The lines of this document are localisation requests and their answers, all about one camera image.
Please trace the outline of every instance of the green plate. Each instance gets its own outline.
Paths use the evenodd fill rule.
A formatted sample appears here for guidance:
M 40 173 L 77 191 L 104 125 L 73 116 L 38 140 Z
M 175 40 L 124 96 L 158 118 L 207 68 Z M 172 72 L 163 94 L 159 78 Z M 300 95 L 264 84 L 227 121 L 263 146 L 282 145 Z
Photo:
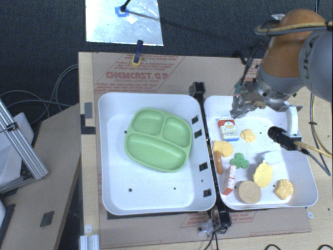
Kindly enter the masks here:
M 166 172 L 186 164 L 191 145 L 192 129 L 185 120 L 152 108 L 135 114 L 125 138 L 125 151 L 132 160 Z

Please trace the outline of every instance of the silver metal plate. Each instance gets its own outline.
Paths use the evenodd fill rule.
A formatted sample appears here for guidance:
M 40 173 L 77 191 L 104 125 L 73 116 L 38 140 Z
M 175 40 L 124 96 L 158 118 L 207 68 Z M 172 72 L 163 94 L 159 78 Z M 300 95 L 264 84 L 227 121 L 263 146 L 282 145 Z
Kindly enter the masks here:
M 86 40 L 88 42 L 163 46 L 157 0 L 86 0 Z

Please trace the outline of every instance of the divided green plate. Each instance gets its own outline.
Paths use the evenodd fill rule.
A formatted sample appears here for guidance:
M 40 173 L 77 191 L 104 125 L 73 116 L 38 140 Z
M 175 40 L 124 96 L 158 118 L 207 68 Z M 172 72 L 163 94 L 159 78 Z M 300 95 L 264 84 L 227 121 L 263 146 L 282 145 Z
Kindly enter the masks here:
M 135 114 L 125 138 L 125 151 L 132 160 L 166 172 L 186 164 L 191 145 L 192 129 L 185 120 L 152 108 Z

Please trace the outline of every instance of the yellow cable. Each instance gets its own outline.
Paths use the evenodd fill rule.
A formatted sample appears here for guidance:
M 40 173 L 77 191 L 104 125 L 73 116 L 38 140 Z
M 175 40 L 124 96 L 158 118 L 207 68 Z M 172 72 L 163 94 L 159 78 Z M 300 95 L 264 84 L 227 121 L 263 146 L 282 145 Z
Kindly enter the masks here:
M 313 96 L 313 99 L 312 99 L 312 121 L 313 121 L 313 122 L 315 122 L 315 121 L 314 121 L 314 101 L 315 101 L 315 98 L 316 98 L 316 96 L 314 95 L 314 96 Z M 314 134 L 315 134 L 315 136 L 316 136 L 316 138 L 317 138 L 317 141 L 318 141 L 319 145 L 322 147 L 322 149 L 323 149 L 327 154 L 332 155 L 332 153 L 331 153 L 329 150 L 327 150 L 327 148 L 323 145 L 323 143 L 322 143 L 321 140 L 319 139 L 318 133 L 317 133 L 317 131 L 316 131 L 316 129 L 315 129 L 315 125 L 313 125 L 313 131 L 314 131 Z
M 316 151 L 316 152 L 318 152 L 318 153 L 320 153 L 320 154 L 322 154 L 322 155 L 325 155 L 325 156 L 327 156 L 327 157 L 329 157 L 329 158 L 332 158 L 332 155 L 331 155 L 331 154 L 328 154 L 328 153 L 326 153 L 325 151 L 322 151 L 322 150 L 320 150 L 320 149 L 318 149 L 318 148 L 316 148 L 316 147 L 309 146 L 309 145 L 307 145 L 306 143 L 303 143 L 303 142 L 297 141 L 297 142 L 294 142 L 294 144 L 295 144 L 297 147 L 299 147 L 299 148 L 307 148 L 307 149 L 310 149 L 310 150 Z
M 294 30 L 294 29 L 300 29 L 300 28 L 315 28 L 315 27 L 332 27 L 333 22 L 330 21 L 328 23 L 325 22 L 309 22 L 309 23 L 300 23 L 300 24 L 294 24 L 279 28 L 265 28 L 265 29 L 257 29 L 258 32 L 276 32 L 276 31 L 288 31 L 288 30 Z

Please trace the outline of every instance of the robotic arm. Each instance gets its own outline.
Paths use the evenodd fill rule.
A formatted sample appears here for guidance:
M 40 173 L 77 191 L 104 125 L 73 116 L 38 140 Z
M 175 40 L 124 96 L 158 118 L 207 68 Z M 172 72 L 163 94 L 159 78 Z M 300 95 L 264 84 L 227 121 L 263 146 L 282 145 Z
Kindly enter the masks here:
M 253 82 L 242 85 L 234 96 L 230 114 L 269 106 L 287 111 L 285 101 L 306 86 L 316 96 L 332 103 L 332 22 L 307 9 L 286 14 L 277 26 L 256 29 L 272 39 Z

